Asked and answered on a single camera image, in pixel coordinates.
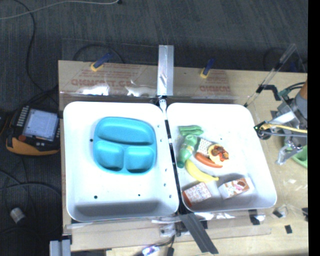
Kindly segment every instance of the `blue handle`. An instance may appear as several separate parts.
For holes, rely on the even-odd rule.
[[[202,74],[204,74],[205,76],[208,74],[209,70],[212,68],[212,66],[214,65],[215,63],[215,59],[214,58],[211,58],[209,59],[208,63],[206,64]]]
[[[93,67],[95,69],[99,68],[103,63],[107,62],[108,60],[111,59],[113,55],[108,52],[106,53],[103,57],[101,57],[100,59],[98,59],[94,64],[93,64]]]

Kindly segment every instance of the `toy banana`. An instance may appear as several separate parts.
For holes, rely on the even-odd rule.
[[[211,181],[218,181],[219,180],[218,177],[213,177],[213,176],[199,170],[199,168],[196,167],[196,165],[190,159],[185,161],[185,168],[186,168],[187,172],[199,182],[208,183]]]

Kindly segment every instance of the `metal bar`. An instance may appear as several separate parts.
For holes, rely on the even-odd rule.
[[[50,241],[49,253],[50,256],[71,256],[70,240]]]
[[[211,241],[209,235],[207,234],[205,228],[200,223],[200,220],[198,220],[194,213],[179,215],[179,217],[192,235],[194,241],[196,242],[202,253],[219,253],[217,248]]]
[[[173,96],[174,94],[174,47],[159,45],[157,95]]]

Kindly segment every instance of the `electronic device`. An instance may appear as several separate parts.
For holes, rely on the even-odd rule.
[[[60,150],[58,111],[23,105],[6,128],[6,148],[15,154],[44,156]]]

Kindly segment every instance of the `blue bowl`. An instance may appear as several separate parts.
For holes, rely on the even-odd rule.
[[[93,157],[104,171],[133,175],[150,171],[156,162],[157,141],[147,122],[105,117],[94,130]]]

